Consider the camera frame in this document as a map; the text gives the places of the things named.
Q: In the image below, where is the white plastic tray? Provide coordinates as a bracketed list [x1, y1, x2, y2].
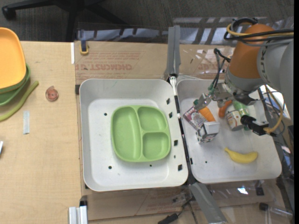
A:
[175, 78, 283, 185]
[78, 78, 189, 192]

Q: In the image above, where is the white carton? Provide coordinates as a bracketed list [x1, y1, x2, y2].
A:
[195, 121, 221, 145]

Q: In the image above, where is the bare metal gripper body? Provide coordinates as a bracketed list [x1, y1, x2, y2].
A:
[211, 82, 257, 106]

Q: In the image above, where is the green divided plate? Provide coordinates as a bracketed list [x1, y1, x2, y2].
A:
[110, 105, 172, 163]

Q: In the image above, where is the pink and white packet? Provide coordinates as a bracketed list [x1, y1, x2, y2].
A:
[182, 106, 206, 131]

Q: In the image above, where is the yellow banana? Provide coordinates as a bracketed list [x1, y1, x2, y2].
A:
[224, 147, 259, 165]

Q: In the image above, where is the green bottle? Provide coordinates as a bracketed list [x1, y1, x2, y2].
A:
[232, 100, 251, 131]

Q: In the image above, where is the orange divided plate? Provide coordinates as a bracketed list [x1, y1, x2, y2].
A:
[0, 27, 27, 90]

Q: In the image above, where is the brown cardboard board red print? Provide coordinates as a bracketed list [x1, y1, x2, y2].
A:
[74, 40, 288, 221]

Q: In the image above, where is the black office chair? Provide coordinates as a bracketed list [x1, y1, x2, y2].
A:
[1, 0, 131, 42]

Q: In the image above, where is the green bean pod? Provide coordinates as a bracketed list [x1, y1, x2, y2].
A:
[0, 80, 40, 122]

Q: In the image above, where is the pink doughnut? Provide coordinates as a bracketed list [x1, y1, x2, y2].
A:
[45, 85, 59, 102]

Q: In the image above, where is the orange carrot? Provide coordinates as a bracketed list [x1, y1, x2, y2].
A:
[198, 106, 216, 123]

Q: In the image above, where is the white printed can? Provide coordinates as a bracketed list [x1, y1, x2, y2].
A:
[225, 110, 245, 132]

